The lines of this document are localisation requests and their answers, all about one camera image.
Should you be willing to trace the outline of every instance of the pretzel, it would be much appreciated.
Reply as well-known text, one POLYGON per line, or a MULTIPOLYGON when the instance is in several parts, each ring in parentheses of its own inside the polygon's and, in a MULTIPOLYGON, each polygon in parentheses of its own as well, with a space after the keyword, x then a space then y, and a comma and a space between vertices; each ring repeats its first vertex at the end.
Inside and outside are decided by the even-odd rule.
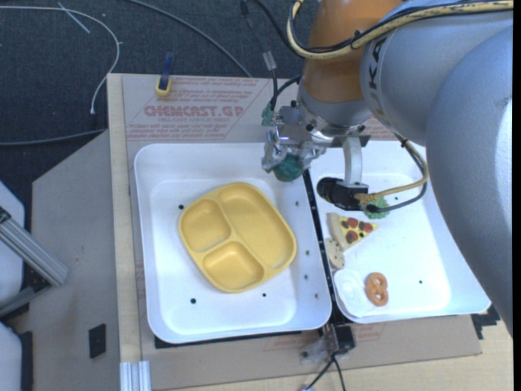
POLYGON ((389 294, 387 292, 387 280, 383 274, 379 272, 369 274, 366 279, 366 295, 378 307, 387 304, 389 294))

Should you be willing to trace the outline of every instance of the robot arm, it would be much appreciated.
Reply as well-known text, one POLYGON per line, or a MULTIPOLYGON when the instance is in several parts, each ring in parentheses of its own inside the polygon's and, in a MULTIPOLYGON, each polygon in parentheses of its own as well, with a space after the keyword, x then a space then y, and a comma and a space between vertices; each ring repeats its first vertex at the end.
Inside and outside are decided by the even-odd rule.
POLYGON ((306 60, 296 103, 270 113, 263 158, 266 171, 291 180, 328 147, 343 147, 344 180, 318 191, 364 209, 363 122, 373 114, 425 146, 444 219, 511 335, 512 8, 513 0, 320 0, 307 46, 288 22, 306 60))

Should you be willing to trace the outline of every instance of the yellow cable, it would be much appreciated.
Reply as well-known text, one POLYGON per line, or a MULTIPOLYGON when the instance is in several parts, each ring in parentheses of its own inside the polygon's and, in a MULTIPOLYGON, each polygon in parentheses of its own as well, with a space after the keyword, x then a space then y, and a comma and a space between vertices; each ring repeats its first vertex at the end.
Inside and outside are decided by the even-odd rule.
POLYGON ((418 160, 422 164, 422 167, 423 167, 422 179, 418 180, 417 182, 412 182, 410 184, 406 184, 401 187, 389 188, 388 190, 384 190, 384 191, 380 191, 380 192, 375 192, 375 193, 371 193, 371 194, 364 194, 364 193, 355 194, 354 197, 355 197, 355 199, 357 199, 360 202, 360 205, 366 206, 371 201, 377 200, 380 197, 389 196, 391 194, 396 194, 397 192, 411 190, 413 188, 420 187, 427 182, 427 180, 429 179, 429 168, 427 167, 427 162, 422 158, 422 156, 418 153, 418 151, 416 151, 416 149, 414 149, 413 145, 408 140, 404 142, 404 145, 407 145, 407 148, 412 151, 412 153, 418 158, 418 160))
POLYGON ((296 0, 291 7, 291 18, 287 21, 286 31, 287 39, 290 42, 293 50, 308 59, 333 59, 339 56, 348 54, 351 51, 360 49, 367 42, 382 36, 383 34, 390 32, 393 29, 399 28, 404 24, 408 24, 415 20, 428 19, 430 17, 442 16, 442 15, 457 15, 458 13, 480 13, 484 11, 504 11, 514 10, 514 0, 498 0, 493 2, 466 2, 466 3, 455 3, 449 4, 442 7, 428 7, 425 9, 418 10, 408 15, 400 16, 382 26, 372 30, 366 35, 354 39, 350 45, 340 48, 335 51, 327 51, 321 53, 310 52, 300 46, 293 36, 291 31, 291 22, 296 18, 296 15, 306 0, 296 0))

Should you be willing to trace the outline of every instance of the yellow plate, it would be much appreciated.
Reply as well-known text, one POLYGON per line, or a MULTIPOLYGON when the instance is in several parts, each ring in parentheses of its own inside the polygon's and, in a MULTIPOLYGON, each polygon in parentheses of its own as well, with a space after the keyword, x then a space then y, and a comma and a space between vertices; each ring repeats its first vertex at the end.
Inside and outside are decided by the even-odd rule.
POLYGON ((234 182, 183 210, 179 234, 204 276, 226 292, 267 281, 296 255, 296 239, 280 212, 251 184, 234 182))

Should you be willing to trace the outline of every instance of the pizza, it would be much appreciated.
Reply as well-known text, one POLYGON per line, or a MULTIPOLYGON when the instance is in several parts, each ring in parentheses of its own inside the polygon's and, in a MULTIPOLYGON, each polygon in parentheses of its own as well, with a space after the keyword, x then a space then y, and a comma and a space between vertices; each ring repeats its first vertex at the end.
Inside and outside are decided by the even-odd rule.
POLYGON ((327 225, 331 237, 338 242, 343 251, 361 242, 378 228, 374 223, 364 222, 354 217, 327 214, 327 225))

